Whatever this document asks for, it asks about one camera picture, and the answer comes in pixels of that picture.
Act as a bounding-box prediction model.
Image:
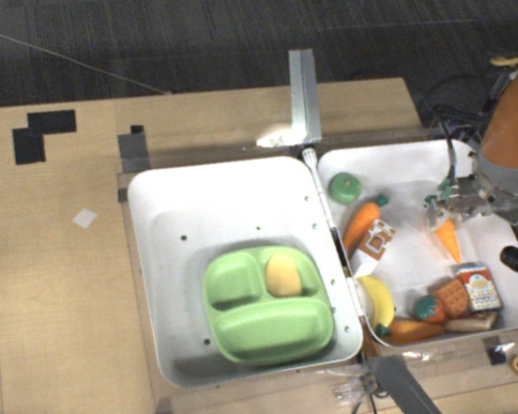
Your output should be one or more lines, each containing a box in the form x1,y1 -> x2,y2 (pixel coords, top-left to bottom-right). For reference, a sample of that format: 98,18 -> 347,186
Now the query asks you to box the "red strawberry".
411,293 -> 449,328

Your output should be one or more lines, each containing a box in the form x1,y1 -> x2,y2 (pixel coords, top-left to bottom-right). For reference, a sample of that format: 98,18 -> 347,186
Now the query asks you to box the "beige bread slice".
443,309 -> 501,338

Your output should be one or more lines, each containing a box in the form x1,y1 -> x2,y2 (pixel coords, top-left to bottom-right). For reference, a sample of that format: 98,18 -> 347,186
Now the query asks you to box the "green divided plate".
197,238 -> 342,375

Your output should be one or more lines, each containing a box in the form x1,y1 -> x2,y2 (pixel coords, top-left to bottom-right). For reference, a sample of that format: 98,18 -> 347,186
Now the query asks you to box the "yellow oval toy food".
262,250 -> 306,301

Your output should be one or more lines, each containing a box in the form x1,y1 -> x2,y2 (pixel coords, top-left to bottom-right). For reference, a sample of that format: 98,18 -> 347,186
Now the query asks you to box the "orange carrot with green top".
336,193 -> 396,253
373,313 -> 449,349

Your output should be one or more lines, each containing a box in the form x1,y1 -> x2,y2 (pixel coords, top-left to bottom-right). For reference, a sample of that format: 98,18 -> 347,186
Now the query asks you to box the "orange cone carrot piece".
431,216 -> 465,268

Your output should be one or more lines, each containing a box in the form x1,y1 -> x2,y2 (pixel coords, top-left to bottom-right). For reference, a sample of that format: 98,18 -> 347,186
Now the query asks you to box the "brown and white carton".
343,216 -> 402,280

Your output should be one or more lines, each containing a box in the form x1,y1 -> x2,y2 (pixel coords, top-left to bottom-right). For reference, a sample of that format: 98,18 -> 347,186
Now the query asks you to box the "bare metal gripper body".
445,172 -> 501,224

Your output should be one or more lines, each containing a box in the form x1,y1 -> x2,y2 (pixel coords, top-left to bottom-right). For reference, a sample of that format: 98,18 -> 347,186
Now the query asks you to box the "red and white carton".
450,259 -> 506,317

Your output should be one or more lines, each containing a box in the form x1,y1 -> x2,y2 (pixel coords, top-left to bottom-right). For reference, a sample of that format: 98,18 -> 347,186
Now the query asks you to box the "green round toy vegetable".
327,169 -> 365,207

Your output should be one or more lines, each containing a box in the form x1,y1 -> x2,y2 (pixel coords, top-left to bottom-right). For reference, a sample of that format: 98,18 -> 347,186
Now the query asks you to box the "yellow banana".
356,271 -> 399,334

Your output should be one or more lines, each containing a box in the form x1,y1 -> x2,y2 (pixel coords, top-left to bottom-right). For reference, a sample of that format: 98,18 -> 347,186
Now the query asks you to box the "brown waffle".
428,274 -> 474,323

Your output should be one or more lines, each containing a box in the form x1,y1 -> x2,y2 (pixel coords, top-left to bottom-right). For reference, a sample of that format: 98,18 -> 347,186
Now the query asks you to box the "white plastic tray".
315,125 -> 518,358
124,145 -> 369,394

